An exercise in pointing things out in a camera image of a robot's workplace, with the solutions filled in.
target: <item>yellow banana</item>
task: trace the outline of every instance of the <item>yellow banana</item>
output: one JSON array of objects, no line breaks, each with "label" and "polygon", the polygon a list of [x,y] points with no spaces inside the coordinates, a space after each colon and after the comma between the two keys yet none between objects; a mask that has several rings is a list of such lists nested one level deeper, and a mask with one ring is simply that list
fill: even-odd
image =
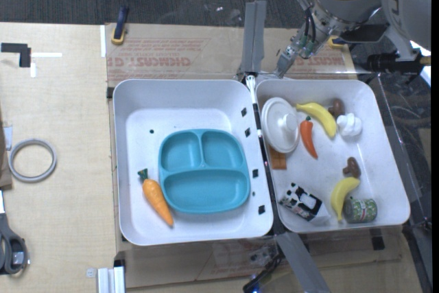
[{"label": "yellow banana", "polygon": [[333,138],[337,132],[337,122],[330,112],[319,103],[296,104],[296,109],[304,111],[319,121],[326,133]]},{"label": "yellow banana", "polygon": [[355,177],[346,177],[339,180],[331,194],[331,206],[337,213],[337,219],[342,219],[342,209],[346,195],[354,188],[358,187],[359,179]]}]

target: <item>white lid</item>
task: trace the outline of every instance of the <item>white lid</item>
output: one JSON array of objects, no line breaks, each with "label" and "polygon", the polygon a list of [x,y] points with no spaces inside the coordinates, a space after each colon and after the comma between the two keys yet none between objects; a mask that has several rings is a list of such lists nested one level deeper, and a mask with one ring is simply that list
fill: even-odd
[{"label": "white lid", "polygon": [[269,99],[262,108],[262,133],[265,140],[280,153],[292,152],[299,142],[296,109],[285,99]]}]

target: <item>toy carrot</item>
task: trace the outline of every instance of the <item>toy carrot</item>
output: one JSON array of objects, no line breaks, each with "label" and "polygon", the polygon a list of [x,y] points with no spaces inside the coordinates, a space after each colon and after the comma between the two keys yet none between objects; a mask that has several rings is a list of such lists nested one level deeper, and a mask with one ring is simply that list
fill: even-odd
[{"label": "toy carrot", "polygon": [[303,145],[314,158],[317,158],[317,152],[314,148],[312,139],[313,123],[311,118],[307,116],[305,120],[300,123],[300,136],[302,137]]},{"label": "toy carrot", "polygon": [[171,211],[167,206],[165,197],[163,196],[162,189],[157,181],[148,178],[148,170],[143,169],[138,172],[140,178],[143,180],[142,190],[146,199],[152,205],[155,211],[166,221],[170,226],[174,225],[174,219],[172,218]]}]

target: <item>red pepper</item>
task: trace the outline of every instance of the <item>red pepper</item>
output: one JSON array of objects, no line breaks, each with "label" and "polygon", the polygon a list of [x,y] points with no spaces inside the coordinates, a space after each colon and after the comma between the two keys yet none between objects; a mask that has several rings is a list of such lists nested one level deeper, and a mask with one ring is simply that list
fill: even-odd
[{"label": "red pepper", "polygon": [[308,150],[308,153],[314,158],[317,158],[317,152],[314,148],[314,143],[312,139],[313,123],[311,118],[307,116],[305,120],[300,123],[300,136],[302,137],[303,145]]}]

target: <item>gray ring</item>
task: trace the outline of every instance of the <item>gray ring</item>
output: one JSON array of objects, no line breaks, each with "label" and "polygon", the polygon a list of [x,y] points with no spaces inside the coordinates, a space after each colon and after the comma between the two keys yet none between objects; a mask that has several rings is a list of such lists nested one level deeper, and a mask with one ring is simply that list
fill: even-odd
[{"label": "gray ring", "polygon": [[[24,147],[27,147],[29,145],[41,145],[44,148],[46,148],[47,150],[49,150],[49,153],[52,156],[52,164],[49,166],[47,171],[43,172],[41,175],[38,175],[38,176],[35,176],[35,177],[24,176],[24,175],[18,173],[15,170],[15,168],[14,168],[14,157],[15,157],[15,154],[19,150],[21,150]],[[31,138],[31,139],[25,139],[24,141],[18,142],[16,145],[14,145],[14,147],[11,149],[11,153],[9,154],[8,161],[9,161],[9,167],[11,169],[11,172],[14,175],[15,178],[17,178],[18,180],[20,180],[22,182],[35,183],[35,182],[39,182],[41,180],[44,180],[46,177],[48,177],[53,172],[53,170],[55,169],[55,166],[56,166],[56,153],[55,153],[54,147],[52,147],[45,140],[37,139],[37,138]]]}]

